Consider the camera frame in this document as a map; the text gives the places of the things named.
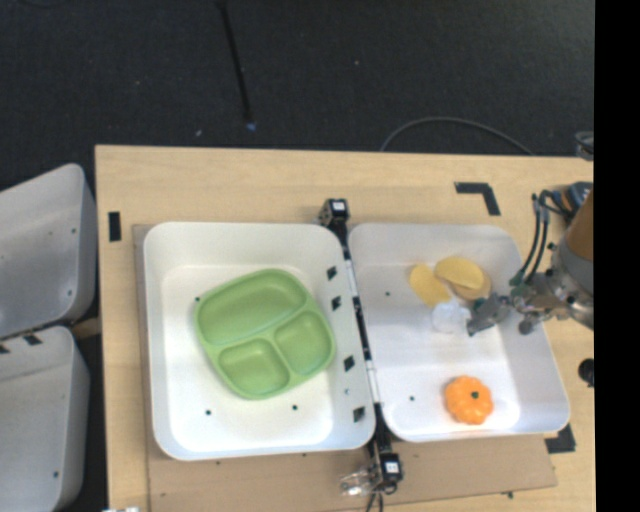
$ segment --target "clear plastic piece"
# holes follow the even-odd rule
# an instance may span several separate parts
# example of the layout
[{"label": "clear plastic piece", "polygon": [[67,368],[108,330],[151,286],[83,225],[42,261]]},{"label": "clear plastic piece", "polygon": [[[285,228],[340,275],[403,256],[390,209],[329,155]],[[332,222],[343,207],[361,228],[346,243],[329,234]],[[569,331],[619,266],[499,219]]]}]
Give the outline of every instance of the clear plastic piece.
[{"label": "clear plastic piece", "polygon": [[368,496],[380,482],[366,467],[343,476],[340,489],[343,496]]},{"label": "clear plastic piece", "polygon": [[431,322],[436,331],[450,334],[465,334],[471,312],[455,299],[438,304],[431,312]]}]

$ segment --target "black carpet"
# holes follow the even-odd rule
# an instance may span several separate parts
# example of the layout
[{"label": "black carpet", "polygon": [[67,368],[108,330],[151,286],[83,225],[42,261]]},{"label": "black carpet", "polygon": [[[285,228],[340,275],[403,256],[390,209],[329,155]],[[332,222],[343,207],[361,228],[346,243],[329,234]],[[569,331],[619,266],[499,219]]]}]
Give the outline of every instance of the black carpet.
[{"label": "black carpet", "polygon": [[[595,0],[0,0],[0,190],[95,190],[99,143],[378,151],[422,118],[386,150],[573,155],[594,82]],[[70,512],[104,505],[92,428]]]}]

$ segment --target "black cable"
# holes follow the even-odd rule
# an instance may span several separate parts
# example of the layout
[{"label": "black cable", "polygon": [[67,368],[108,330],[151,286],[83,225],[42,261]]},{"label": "black cable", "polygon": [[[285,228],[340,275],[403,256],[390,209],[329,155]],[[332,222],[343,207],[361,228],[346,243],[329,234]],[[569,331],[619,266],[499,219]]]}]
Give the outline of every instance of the black cable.
[{"label": "black cable", "polygon": [[527,277],[527,284],[530,284],[533,280],[533,276],[538,271],[538,267],[540,266],[540,262],[542,261],[542,255],[544,254],[545,246],[547,245],[547,233],[549,231],[549,219],[544,219],[542,223],[542,243],[540,244],[540,249],[538,250],[538,257],[536,258],[536,262],[529,273],[529,277]]},{"label": "black cable", "polygon": [[220,10],[222,16],[222,24],[224,26],[224,32],[227,37],[227,43],[229,44],[229,50],[231,51],[231,58],[233,61],[233,68],[236,72],[236,80],[238,82],[238,88],[240,89],[240,99],[242,100],[242,108],[244,109],[243,117],[245,126],[254,131],[256,128],[256,122],[253,118],[253,111],[251,109],[251,103],[249,101],[249,93],[247,92],[247,86],[244,81],[244,72],[242,65],[240,64],[240,55],[238,53],[238,46],[236,45],[235,36],[233,34],[233,28],[231,26],[231,18],[229,17],[229,11],[227,10],[227,1],[219,0],[216,5]]},{"label": "black cable", "polygon": [[521,150],[523,153],[527,153],[528,155],[533,156],[534,153],[527,148],[526,146],[520,144],[517,140],[512,139],[511,137],[509,137],[508,135],[506,135],[505,133],[502,133],[498,130],[495,130],[494,128],[491,128],[490,126],[481,124],[481,123],[477,123],[475,121],[469,121],[467,119],[461,119],[458,117],[423,117],[422,119],[416,119],[415,121],[410,121],[404,125],[402,125],[400,128],[398,128],[397,130],[395,130],[394,132],[391,133],[391,135],[389,135],[387,137],[387,139],[382,143],[382,146],[380,147],[380,151],[385,151],[387,149],[387,146],[389,146],[389,144],[391,143],[391,141],[393,139],[395,139],[400,133],[402,133],[403,131],[412,128],[414,126],[418,126],[420,124],[425,124],[425,123],[435,123],[435,122],[439,122],[439,123],[457,123],[457,124],[463,124],[466,126],[472,126],[474,128],[479,128],[481,130],[484,130],[486,132],[489,132],[493,135],[497,135],[498,137],[501,137],[502,139],[506,140],[507,142],[509,142],[510,144],[513,144],[514,146],[516,146],[519,150]]},{"label": "black cable", "polygon": [[524,275],[527,272],[527,268],[531,264],[533,255],[536,253],[536,249],[538,248],[538,239],[540,238],[540,207],[538,205],[538,198],[535,194],[533,194],[533,196],[531,196],[531,199],[533,200],[533,204],[536,212],[536,231],[533,235],[533,244],[531,245],[529,256],[527,256],[527,260],[524,262],[524,264],[520,268],[519,273],[522,275]]},{"label": "black cable", "polygon": [[397,484],[397,483],[395,483],[395,482],[393,482],[393,483],[391,483],[391,484],[387,485],[387,486],[384,488],[384,493],[385,493],[387,496],[391,496],[391,495],[392,495],[394,492],[396,492],[397,490],[398,490],[398,484]]},{"label": "black cable", "polygon": [[384,510],[382,493],[374,491],[373,493],[371,493],[371,498],[369,499],[369,503],[367,504],[367,509],[365,512],[371,512],[371,507],[373,507],[373,502],[376,500],[376,496],[378,496],[378,511],[382,512]]},{"label": "black cable", "polygon": [[[547,198],[551,199],[551,201],[553,202],[553,204],[556,205],[557,208],[553,208],[552,206],[549,206],[547,204]],[[542,192],[540,192],[540,204],[550,212],[556,213],[563,217],[571,215],[571,211],[565,208],[560,202],[560,199],[556,197],[556,195],[549,190],[543,190]]]}]

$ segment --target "green divided plate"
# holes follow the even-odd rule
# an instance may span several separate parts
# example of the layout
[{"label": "green divided plate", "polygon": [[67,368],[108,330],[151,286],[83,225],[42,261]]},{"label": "green divided plate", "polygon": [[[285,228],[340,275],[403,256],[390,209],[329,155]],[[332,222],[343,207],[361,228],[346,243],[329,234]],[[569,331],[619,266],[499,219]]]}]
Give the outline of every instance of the green divided plate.
[{"label": "green divided plate", "polygon": [[198,340],[239,395],[269,398],[324,370],[336,351],[331,327],[292,274],[266,269],[196,298]]}]

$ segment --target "toy pumpkin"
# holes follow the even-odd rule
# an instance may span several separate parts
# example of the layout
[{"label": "toy pumpkin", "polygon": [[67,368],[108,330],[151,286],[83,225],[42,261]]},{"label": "toy pumpkin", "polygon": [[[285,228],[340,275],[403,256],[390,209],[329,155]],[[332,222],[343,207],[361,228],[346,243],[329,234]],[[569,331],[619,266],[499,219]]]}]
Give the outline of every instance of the toy pumpkin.
[{"label": "toy pumpkin", "polygon": [[493,412],[491,391],[475,377],[463,375],[454,379],[444,394],[447,410],[463,423],[480,425]]}]

